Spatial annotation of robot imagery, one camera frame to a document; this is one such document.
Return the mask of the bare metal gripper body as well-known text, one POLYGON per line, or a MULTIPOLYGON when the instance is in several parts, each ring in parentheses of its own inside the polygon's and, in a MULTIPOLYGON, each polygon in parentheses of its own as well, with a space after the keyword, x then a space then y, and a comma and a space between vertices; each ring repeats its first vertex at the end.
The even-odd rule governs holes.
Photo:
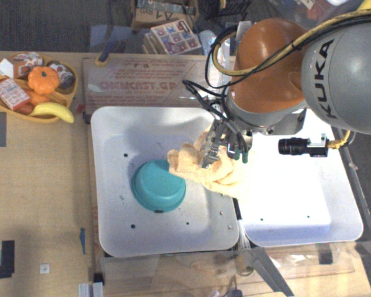
POLYGON ((252 147, 252 132, 242 129, 232 121, 215 119, 202 140, 202 155, 217 155, 224 147, 228 155, 248 155, 252 147))

